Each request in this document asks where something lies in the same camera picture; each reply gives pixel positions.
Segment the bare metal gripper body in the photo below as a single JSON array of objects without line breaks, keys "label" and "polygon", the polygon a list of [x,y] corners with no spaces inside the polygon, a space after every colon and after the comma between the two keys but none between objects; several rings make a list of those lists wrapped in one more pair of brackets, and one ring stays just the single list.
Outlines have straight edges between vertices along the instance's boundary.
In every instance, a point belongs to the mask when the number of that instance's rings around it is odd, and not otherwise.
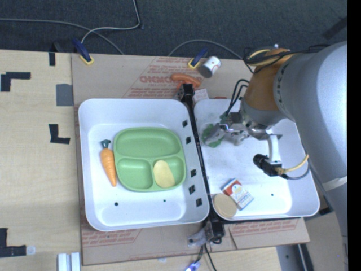
[{"label": "bare metal gripper body", "polygon": [[275,137],[280,139],[281,134],[272,132],[272,127],[282,120],[280,112],[256,112],[249,116],[247,112],[225,112],[224,124],[226,124],[226,133],[246,131],[250,137],[259,141],[265,141]]}]

